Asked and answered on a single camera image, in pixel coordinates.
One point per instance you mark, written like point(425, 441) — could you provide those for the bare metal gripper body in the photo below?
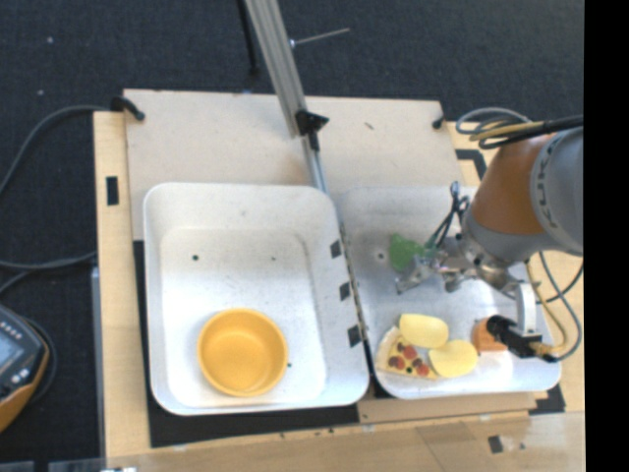
point(479, 267)

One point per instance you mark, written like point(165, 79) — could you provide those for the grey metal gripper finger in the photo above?
point(454, 282)
point(412, 275)

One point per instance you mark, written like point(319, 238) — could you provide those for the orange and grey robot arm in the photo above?
point(511, 194)

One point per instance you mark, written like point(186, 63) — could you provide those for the white plastic tray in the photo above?
point(462, 303)
point(236, 273)

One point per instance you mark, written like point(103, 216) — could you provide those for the pale yellow round chip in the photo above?
point(423, 330)
point(454, 359)

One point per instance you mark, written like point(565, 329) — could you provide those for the pizza slice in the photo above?
point(398, 357)

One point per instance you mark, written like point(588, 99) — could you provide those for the yellow bowl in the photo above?
point(242, 353)

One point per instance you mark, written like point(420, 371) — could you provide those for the pale flat board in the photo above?
point(221, 140)

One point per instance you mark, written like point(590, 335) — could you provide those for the black cylinder on white bracket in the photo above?
point(514, 336)

